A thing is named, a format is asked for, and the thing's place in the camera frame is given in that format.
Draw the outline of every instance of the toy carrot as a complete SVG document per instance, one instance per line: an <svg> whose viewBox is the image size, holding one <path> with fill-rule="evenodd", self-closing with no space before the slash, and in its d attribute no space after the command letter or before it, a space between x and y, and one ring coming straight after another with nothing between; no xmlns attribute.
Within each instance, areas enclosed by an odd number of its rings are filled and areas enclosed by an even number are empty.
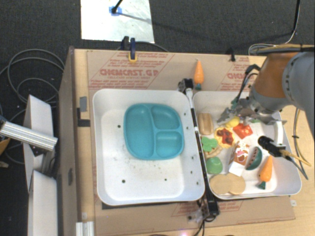
<svg viewBox="0 0 315 236"><path fill-rule="evenodd" d="M195 75L193 76L193 80L195 82L196 90L201 90L201 84L204 81L204 75L203 75L203 70L202 70L202 65L200 60L197 61L196 69L195 69Z"/></svg>
<svg viewBox="0 0 315 236"><path fill-rule="evenodd" d="M266 182L270 181L272 174L272 156L267 158L267 161L259 173L259 178L262 181L258 186L260 189L266 189Z"/></svg>

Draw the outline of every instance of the black carpet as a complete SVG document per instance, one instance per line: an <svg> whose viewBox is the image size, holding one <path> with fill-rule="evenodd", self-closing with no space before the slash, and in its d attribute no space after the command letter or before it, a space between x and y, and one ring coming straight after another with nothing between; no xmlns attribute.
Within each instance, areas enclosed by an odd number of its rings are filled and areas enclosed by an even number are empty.
<svg viewBox="0 0 315 236"><path fill-rule="evenodd" d="M296 0L149 0L155 42L171 52L224 54L233 48L246 55L255 43L280 44L289 40L293 29ZM315 0L301 0L297 34L292 43L314 44ZM29 48L51 51L65 61L70 45L76 48L117 49L118 42L81 39L80 0L0 0L0 71L18 52ZM149 45L138 50L159 51ZM30 56L47 55L37 52ZM49 80L59 87L62 73L41 61L25 61L11 69L12 83L29 77ZM32 81L20 87L47 99L52 89ZM11 119L25 107L8 84L6 72L0 76L0 104L3 115ZM23 114L14 122L21 124ZM23 161L21 147L8 152ZM28 194L24 168L0 161L0 235L27 235Z"/></svg>

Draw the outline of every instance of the blue plate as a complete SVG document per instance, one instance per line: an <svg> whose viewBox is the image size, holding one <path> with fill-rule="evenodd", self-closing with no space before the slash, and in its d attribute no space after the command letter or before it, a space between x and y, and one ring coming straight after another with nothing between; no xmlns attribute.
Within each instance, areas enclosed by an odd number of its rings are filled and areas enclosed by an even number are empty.
<svg viewBox="0 0 315 236"><path fill-rule="evenodd" d="M143 160L170 159L184 148L178 113L161 104L135 104L124 117L124 137L128 151Z"/></svg>

